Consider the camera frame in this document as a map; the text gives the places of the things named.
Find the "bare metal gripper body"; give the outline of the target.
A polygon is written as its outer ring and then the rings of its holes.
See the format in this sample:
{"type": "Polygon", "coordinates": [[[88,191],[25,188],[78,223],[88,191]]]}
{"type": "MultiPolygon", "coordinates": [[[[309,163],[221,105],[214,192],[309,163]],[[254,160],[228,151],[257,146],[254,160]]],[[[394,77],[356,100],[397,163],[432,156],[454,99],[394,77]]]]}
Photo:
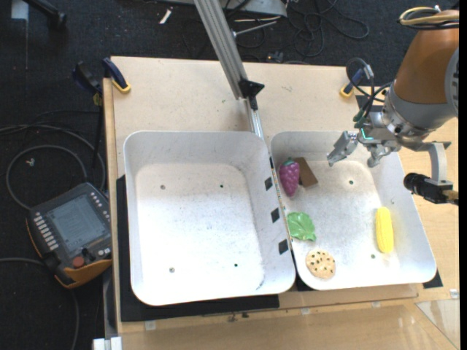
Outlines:
{"type": "Polygon", "coordinates": [[[403,117],[394,111],[363,113],[358,117],[358,141],[371,154],[390,154],[402,147],[419,151],[431,133],[431,119],[421,114],[403,117]]]}

